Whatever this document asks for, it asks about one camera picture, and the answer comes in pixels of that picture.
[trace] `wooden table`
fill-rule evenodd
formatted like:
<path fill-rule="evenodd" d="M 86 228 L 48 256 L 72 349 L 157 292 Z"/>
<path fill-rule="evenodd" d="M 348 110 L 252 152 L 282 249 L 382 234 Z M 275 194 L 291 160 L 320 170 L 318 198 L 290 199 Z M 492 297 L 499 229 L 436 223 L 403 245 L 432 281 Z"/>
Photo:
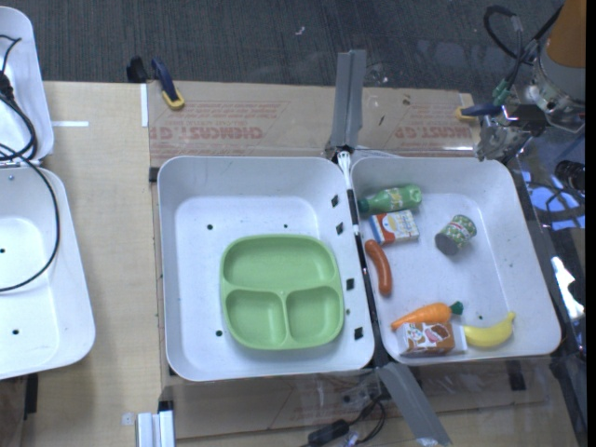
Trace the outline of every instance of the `wooden table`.
<path fill-rule="evenodd" d="M 74 365 L 39 373 L 37 413 L 23 447 L 133 446 L 134 416 L 157 409 L 161 392 L 154 214 L 148 130 L 140 87 L 45 83 L 55 145 L 45 166 L 64 182 L 93 306 L 97 337 Z M 88 122 L 69 125 L 68 122 Z M 548 372 L 537 403 L 452 411 L 440 417 L 455 445 L 576 445 L 562 392 Z M 419 445 L 402 418 L 378 441 Z M 181 445 L 288 445 L 304 432 L 181 441 Z"/>

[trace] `toy hot dog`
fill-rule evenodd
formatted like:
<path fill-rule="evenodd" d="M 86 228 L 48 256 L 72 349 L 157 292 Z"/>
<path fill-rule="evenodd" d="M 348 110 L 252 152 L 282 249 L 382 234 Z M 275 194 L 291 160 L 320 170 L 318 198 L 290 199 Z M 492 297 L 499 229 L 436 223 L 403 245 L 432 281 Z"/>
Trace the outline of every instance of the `toy hot dog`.
<path fill-rule="evenodd" d="M 384 296 L 388 296 L 391 294 L 393 287 L 393 278 L 391 277 L 391 267 L 389 266 L 385 252 L 376 240 L 373 239 L 366 240 L 364 250 L 371 257 L 376 268 L 376 274 L 379 279 L 379 292 Z"/>

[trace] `banana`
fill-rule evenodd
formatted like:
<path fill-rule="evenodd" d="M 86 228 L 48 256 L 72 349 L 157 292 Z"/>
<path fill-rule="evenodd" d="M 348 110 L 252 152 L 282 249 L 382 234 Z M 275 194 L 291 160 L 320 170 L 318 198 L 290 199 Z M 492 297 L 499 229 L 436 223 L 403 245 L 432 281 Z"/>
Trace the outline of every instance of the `banana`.
<path fill-rule="evenodd" d="M 513 332 L 514 318 L 515 313 L 509 311 L 506 317 L 492 326 L 487 326 L 486 328 L 464 326 L 467 343 L 478 347 L 492 347 L 505 343 Z"/>

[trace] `toy bottle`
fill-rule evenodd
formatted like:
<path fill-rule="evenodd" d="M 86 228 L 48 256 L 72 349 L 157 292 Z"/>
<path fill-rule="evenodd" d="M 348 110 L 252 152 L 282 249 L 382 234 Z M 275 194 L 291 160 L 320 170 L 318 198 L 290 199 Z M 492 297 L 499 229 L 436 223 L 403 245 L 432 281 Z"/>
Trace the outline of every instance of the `toy bottle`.
<path fill-rule="evenodd" d="M 414 209 L 422 202 L 420 187 L 413 183 L 384 189 L 369 198 L 358 201 L 360 215 L 369 216 L 383 212 Z"/>

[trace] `dark floor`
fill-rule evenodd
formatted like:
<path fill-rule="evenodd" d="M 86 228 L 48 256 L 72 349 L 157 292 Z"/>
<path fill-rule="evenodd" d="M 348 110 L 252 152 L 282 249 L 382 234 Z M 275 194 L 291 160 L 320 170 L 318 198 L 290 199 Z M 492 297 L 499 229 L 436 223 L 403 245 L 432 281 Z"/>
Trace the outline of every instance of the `dark floor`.
<path fill-rule="evenodd" d="M 159 55 L 174 79 L 333 86 L 336 55 L 366 49 L 366 84 L 490 97 L 512 60 L 490 5 L 529 39 L 564 0 L 0 0 L 32 21 L 46 80 L 127 81 Z M 508 19 L 493 18 L 510 47 Z"/>

